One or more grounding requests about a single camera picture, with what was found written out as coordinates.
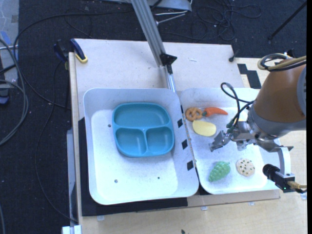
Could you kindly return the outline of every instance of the toy food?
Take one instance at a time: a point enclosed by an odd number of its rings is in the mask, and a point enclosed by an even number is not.
[[[209,174],[208,178],[209,182],[214,182],[226,177],[226,175],[230,173],[230,170],[231,168],[229,162],[224,161],[217,162]]]
[[[236,169],[239,174],[249,177],[254,174],[254,164],[247,158],[241,158],[236,162]]]
[[[203,111],[203,116],[206,116],[206,117],[209,117],[214,114],[227,115],[228,112],[218,107],[206,107]]]
[[[201,119],[203,117],[202,113],[203,113],[203,111],[201,111],[199,108],[197,108],[197,107],[190,107],[190,108],[188,108],[186,110],[185,117],[189,121],[194,121],[196,119]]]
[[[213,123],[202,120],[194,120],[193,129],[195,133],[207,137],[212,136],[216,133],[216,126]]]

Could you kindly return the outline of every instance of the black clamp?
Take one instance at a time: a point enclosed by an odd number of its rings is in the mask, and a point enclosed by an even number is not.
[[[167,66],[167,71],[170,75],[172,75],[172,67],[171,64],[177,59],[177,57],[168,55],[168,54],[160,54],[160,60],[163,66]]]

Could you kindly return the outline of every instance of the wooden surface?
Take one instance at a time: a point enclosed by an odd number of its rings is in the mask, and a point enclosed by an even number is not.
[[[261,83],[267,73],[257,69],[256,59],[240,58],[236,63],[247,65],[256,70]],[[70,78],[73,110],[73,132],[78,134],[78,99],[75,57],[70,53]],[[242,75],[243,83],[249,87],[247,78]],[[307,183],[306,131],[292,132],[281,138],[283,145],[294,146],[291,151],[292,173],[300,184]],[[80,187],[78,138],[74,137],[77,188]],[[83,234],[236,234],[236,233],[308,233],[307,200],[298,193],[280,193],[280,199],[254,202],[232,203],[220,200],[220,204],[183,209],[169,209],[140,213],[106,215],[103,221],[97,217],[81,216],[81,195],[77,190],[79,224]]]

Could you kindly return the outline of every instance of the robotic arm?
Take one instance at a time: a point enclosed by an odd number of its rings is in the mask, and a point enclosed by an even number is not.
[[[266,66],[267,61],[283,59],[274,66]],[[210,150],[221,148],[230,141],[243,150],[249,144],[258,145],[267,152],[278,152],[280,168],[267,164],[263,173],[275,182],[283,192],[303,192],[291,173],[289,151],[293,147],[280,146],[276,139],[291,131],[306,130],[306,57],[291,58],[283,54],[273,54],[258,62],[260,69],[270,71],[256,99],[247,103],[210,144]],[[227,85],[237,98],[233,87]],[[240,111],[248,109],[246,121],[238,121]]]

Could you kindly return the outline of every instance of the toy carrot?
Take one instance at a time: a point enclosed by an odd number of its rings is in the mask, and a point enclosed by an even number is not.
[[[223,109],[218,108],[218,107],[206,107],[202,113],[202,115],[206,116],[206,117],[209,117],[213,114],[227,115],[228,113],[226,111],[224,111]]]

